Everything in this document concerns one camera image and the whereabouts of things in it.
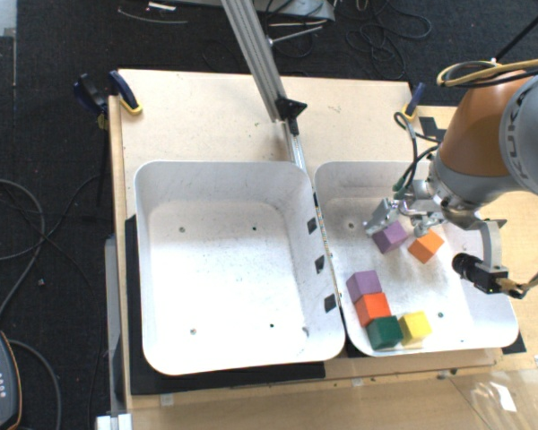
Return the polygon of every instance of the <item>cube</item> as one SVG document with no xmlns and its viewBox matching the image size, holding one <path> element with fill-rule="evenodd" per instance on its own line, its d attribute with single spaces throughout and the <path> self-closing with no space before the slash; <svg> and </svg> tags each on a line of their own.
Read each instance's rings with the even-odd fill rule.
<svg viewBox="0 0 538 430">
<path fill-rule="evenodd" d="M 401 326 L 394 315 L 379 317 L 367 325 L 370 346 L 374 350 L 393 348 L 403 339 Z"/>
<path fill-rule="evenodd" d="M 403 332 L 402 344 L 404 346 L 420 343 L 432 333 L 429 319 L 424 311 L 413 312 L 403 315 L 398 319 L 399 325 Z"/>
<path fill-rule="evenodd" d="M 373 319 L 391 315 L 388 301 L 384 293 L 363 295 L 355 303 L 360 326 L 367 326 Z"/>
<path fill-rule="evenodd" d="M 422 237 L 418 237 L 410 246 L 409 252 L 411 252 L 415 258 L 425 264 L 430 258 L 432 258 L 441 245 L 445 241 L 432 229 Z"/>
<path fill-rule="evenodd" d="M 347 280 L 347 289 L 353 303 L 356 303 L 363 295 L 383 291 L 375 271 L 355 272 Z"/>
<path fill-rule="evenodd" d="M 385 254 L 400 247 L 408 234 L 403 229 L 403 226 L 398 221 L 395 221 L 382 231 L 373 234 L 372 237 L 380 253 Z"/>
</svg>

